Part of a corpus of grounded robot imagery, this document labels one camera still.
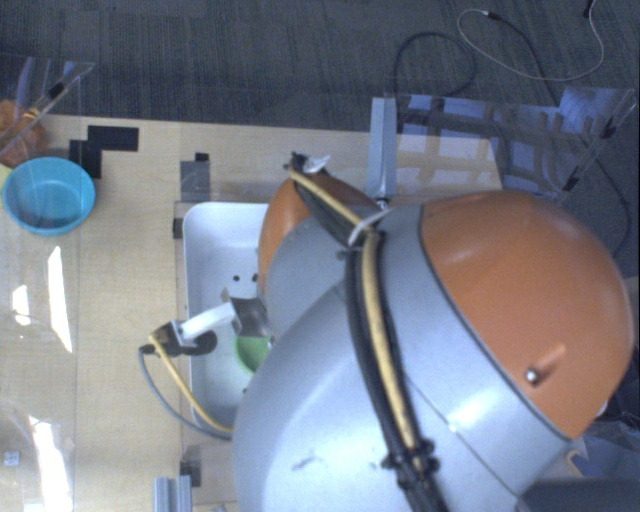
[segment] green sponge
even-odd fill
[[[253,375],[269,353],[269,337],[236,336],[236,361],[249,375]]]

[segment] metal bracket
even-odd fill
[[[219,325],[229,323],[234,325],[236,332],[239,332],[241,325],[233,303],[225,302],[180,323],[178,341],[182,346],[192,346],[193,340],[201,334],[211,331]]]
[[[396,123],[396,99],[373,98],[364,192],[377,201],[388,201],[396,193]]]
[[[153,481],[154,512],[191,512],[191,477],[183,475],[176,479],[165,477]]]

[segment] gray floor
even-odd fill
[[[411,34],[458,37],[464,9],[492,9],[527,34],[547,76],[591,67],[598,46],[582,16],[586,1],[523,0],[49,0],[0,4],[0,52],[85,60],[87,115],[367,130],[373,95],[392,90],[394,57]],[[638,89],[640,5],[599,0],[593,11],[605,61],[574,85]],[[490,53],[535,73],[523,40],[480,17],[464,20]],[[541,82],[476,55],[477,74],[461,97],[551,102]],[[453,42],[430,38],[406,52],[399,90],[444,94],[468,71]],[[562,86],[550,85],[559,97]],[[600,157],[629,204],[632,227],[617,251],[625,276],[638,273],[638,112]],[[594,167],[566,208],[613,252],[625,237],[625,210]]]

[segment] gray cable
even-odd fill
[[[190,422],[188,419],[182,416],[178,411],[176,411],[173,407],[171,407],[171,405],[169,404],[169,402],[167,402],[165,397],[162,396],[162,393],[160,393],[160,390],[156,386],[155,382],[153,382],[153,379],[149,374],[149,369],[147,368],[147,363],[144,360],[144,356],[145,356],[144,352],[142,350],[138,350],[138,362],[140,363],[140,369],[142,370],[142,375],[144,376],[145,380],[147,381],[147,384],[149,384],[149,387],[151,388],[151,391],[153,391],[153,394],[156,396],[156,398],[158,399],[162,407],[164,407],[164,409],[171,416],[173,416],[180,423],[189,427],[190,429],[195,430],[196,432],[200,432],[201,434],[208,437],[216,437],[212,432],[209,432],[207,429],[202,428],[196,425],[195,423]]]
[[[593,11],[593,8],[595,7],[597,1],[598,0],[594,0],[594,2],[591,4],[591,7],[589,8],[589,25],[591,25],[591,30],[593,31],[593,35],[595,36],[596,40],[598,41],[598,45],[600,47],[600,58],[598,59],[598,62],[591,69],[589,69],[587,71],[583,71],[583,72],[578,73],[578,74],[573,75],[573,76],[568,76],[568,77],[546,77],[546,76],[530,75],[529,73],[523,73],[522,71],[518,71],[517,69],[509,66],[508,64],[505,64],[501,60],[495,58],[493,55],[490,55],[487,52],[485,52],[484,50],[482,50],[479,46],[475,45],[467,37],[467,35],[464,33],[464,30],[462,29],[462,19],[467,14],[477,13],[477,14],[481,14],[482,16],[485,16],[485,17],[488,17],[488,18],[493,18],[493,19],[496,19],[496,20],[499,20],[499,21],[506,22],[506,20],[504,20],[503,18],[501,18],[500,16],[498,16],[497,14],[495,14],[495,13],[493,13],[491,11],[487,11],[485,9],[466,9],[466,10],[462,11],[460,13],[460,15],[458,16],[458,19],[456,20],[456,24],[458,26],[458,33],[460,34],[462,39],[464,39],[464,41],[469,46],[471,46],[471,48],[476,50],[478,53],[484,55],[488,59],[492,60],[496,64],[502,66],[503,68],[508,69],[512,73],[515,73],[516,75],[523,76],[525,78],[529,78],[530,80],[542,80],[542,81],[545,81],[545,82],[571,82],[572,80],[576,80],[578,78],[582,78],[583,76],[587,76],[590,73],[593,73],[600,66],[602,66],[602,63],[604,62],[604,43],[602,42],[602,38],[600,37],[600,34],[598,34],[598,31],[596,30],[596,27],[593,24],[593,17],[592,17],[592,11]]]

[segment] white zip tie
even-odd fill
[[[302,171],[305,174],[316,174],[324,169],[324,166],[327,165],[327,162],[331,159],[331,155],[324,156],[322,158],[316,158],[310,156],[304,164]]]
[[[368,217],[365,217],[364,219],[362,219],[351,231],[351,234],[349,235],[349,240],[347,241],[347,245],[349,247],[353,246],[353,244],[356,242],[356,240],[358,239],[362,231],[364,231],[369,226],[371,226],[371,224],[378,222],[382,217],[384,217],[385,215],[389,214],[392,211],[393,211],[393,208],[388,208],[386,210],[381,210],[379,212],[374,213],[373,215],[369,215]]]

